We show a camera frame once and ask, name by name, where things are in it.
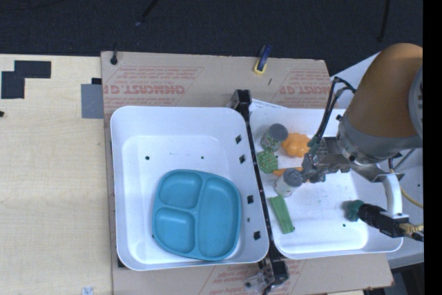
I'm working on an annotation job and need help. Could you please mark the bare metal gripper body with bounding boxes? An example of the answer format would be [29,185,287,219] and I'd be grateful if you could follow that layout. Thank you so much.
[313,136,385,183]

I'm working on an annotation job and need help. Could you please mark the orange toy pumpkin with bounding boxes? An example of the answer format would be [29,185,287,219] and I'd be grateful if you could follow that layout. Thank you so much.
[280,132,312,159]

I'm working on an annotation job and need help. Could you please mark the white bottle with grey cap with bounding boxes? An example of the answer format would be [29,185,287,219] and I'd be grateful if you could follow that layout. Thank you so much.
[273,167,305,198]

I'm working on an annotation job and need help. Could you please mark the orange toy carrot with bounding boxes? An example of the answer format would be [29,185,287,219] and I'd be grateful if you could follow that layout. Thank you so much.
[271,166,305,178]

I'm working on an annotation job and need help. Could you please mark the white plastic tray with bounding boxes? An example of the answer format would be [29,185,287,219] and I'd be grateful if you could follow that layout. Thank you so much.
[248,106,405,260]
[110,105,271,272]

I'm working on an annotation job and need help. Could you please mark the green toy grapes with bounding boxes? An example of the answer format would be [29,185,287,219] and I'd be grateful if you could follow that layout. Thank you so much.
[256,148,279,174]

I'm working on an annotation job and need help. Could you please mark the small can with grey lid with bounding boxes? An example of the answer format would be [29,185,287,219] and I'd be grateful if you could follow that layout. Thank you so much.
[260,123,289,153]

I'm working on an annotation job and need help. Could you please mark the green toy celery stick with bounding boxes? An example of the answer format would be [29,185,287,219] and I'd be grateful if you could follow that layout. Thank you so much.
[268,195,296,235]

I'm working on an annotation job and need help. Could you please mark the thin black and white rod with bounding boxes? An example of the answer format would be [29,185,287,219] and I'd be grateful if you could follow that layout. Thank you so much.
[240,103,281,267]

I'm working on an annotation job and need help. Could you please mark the white paper slip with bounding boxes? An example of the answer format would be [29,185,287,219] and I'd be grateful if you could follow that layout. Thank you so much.
[251,98,288,112]

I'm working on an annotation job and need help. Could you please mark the blue divided plate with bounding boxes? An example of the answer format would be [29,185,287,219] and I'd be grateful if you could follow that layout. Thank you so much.
[151,169,242,262]

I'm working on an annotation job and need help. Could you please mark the brown cardboard board red print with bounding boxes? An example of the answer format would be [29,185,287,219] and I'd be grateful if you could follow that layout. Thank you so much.
[100,50,395,295]

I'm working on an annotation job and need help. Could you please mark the black cylinder on white bracket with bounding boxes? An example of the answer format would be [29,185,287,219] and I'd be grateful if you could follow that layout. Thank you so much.
[356,173,410,238]

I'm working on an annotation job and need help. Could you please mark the black block with thin wires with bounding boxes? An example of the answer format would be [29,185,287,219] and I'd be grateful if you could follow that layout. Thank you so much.
[268,256,289,287]
[232,89,252,111]

